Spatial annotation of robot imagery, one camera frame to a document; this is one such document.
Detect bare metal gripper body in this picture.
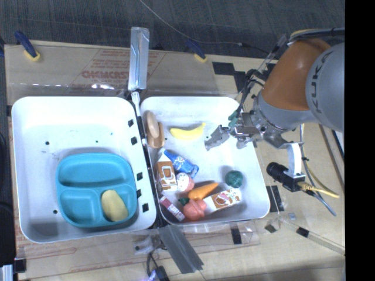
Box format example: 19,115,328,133
231,112,264,149

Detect white plastic tray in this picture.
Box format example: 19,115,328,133
139,95,271,225
11,95,158,244

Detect yellow banana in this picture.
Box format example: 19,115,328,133
169,122,207,142

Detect green broccoli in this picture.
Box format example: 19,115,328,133
224,170,244,189

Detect blue bottle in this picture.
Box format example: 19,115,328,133
163,149,199,178

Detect orange carrot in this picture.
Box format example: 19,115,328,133
179,181,220,207

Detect orange and white carton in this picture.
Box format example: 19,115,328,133
203,187,243,214
154,153,178,192

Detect brown toy bread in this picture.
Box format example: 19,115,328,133
148,121,165,149

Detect salmon pink toy food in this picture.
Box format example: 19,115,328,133
183,199,207,221

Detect red and white packet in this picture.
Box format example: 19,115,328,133
159,196,186,222

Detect yellow oval toy food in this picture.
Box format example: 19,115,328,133
101,189,129,222

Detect blue divided plate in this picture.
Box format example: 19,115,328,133
55,152,138,228

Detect brown cardboard board, red print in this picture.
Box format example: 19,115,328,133
3,39,262,280

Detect black cylinder on white bracket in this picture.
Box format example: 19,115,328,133
265,142,307,193

